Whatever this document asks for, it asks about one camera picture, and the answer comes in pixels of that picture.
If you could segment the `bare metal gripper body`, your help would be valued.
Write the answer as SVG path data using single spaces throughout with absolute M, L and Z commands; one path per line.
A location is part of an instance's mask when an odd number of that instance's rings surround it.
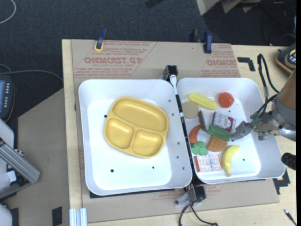
M 296 140 L 296 120 L 292 115 L 279 112 L 255 113 L 252 115 L 252 129 L 258 133 L 260 140 L 265 139 L 268 134 Z

